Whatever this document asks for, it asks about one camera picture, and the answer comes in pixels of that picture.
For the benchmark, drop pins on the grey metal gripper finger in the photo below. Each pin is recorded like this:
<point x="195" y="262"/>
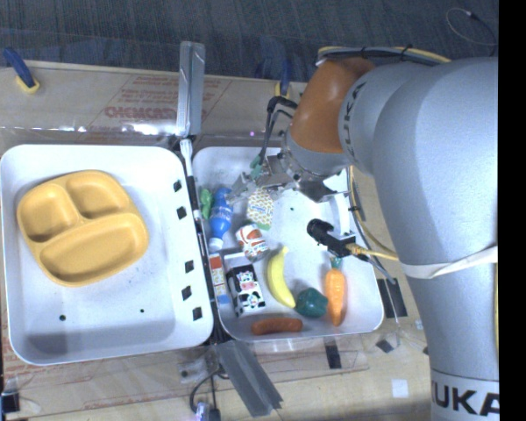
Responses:
<point x="276" y="190"/>
<point x="243" y="187"/>

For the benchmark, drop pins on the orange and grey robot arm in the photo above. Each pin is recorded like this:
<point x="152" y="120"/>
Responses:
<point x="425" y="156"/>

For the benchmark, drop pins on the white plastic tray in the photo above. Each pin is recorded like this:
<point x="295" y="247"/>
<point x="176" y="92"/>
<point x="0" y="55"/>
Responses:
<point x="307" y="257"/>
<point x="114" y="314"/>

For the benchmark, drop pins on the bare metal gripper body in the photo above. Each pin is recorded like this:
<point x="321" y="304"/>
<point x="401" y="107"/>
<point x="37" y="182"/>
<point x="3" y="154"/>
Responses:
<point x="280" y="171"/>

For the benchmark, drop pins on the orange sausage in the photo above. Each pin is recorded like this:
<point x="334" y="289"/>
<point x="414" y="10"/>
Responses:
<point x="276" y="326"/>

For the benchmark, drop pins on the green bell pepper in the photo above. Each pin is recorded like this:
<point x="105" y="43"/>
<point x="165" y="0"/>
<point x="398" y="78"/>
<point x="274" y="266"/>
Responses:
<point x="311" y="303"/>

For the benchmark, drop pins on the yellow banana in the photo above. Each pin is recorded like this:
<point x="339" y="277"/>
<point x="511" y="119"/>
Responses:
<point x="278" y="279"/>

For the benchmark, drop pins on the orange carrot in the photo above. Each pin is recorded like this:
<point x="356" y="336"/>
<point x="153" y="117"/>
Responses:
<point x="335" y="292"/>

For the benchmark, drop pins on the cow print carton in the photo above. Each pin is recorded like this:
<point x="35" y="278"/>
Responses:
<point x="247" y="292"/>

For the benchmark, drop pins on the yellow divided plate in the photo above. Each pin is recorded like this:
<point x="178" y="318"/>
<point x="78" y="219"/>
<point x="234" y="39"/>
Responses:
<point x="83" y="230"/>

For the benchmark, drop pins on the red and white can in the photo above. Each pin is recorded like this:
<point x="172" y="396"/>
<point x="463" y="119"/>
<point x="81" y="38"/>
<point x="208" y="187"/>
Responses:
<point x="252" y="241"/>

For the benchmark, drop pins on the orange and white carton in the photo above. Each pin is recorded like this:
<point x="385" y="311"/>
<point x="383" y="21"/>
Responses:
<point x="218" y="276"/>

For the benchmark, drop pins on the white patterned packet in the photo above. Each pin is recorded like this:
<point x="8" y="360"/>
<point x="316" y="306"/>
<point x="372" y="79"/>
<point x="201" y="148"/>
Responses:
<point x="259" y="211"/>

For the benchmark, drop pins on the green toy vegetable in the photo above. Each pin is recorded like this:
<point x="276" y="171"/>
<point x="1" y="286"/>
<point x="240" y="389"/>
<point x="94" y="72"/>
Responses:
<point x="206" y="202"/>

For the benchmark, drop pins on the blue and white bottle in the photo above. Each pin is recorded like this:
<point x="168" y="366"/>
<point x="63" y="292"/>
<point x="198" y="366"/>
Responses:
<point x="220" y="217"/>

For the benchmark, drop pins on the brown cardboard board red print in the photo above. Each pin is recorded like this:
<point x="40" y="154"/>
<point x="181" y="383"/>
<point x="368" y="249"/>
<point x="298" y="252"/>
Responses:
<point x="92" y="99"/>

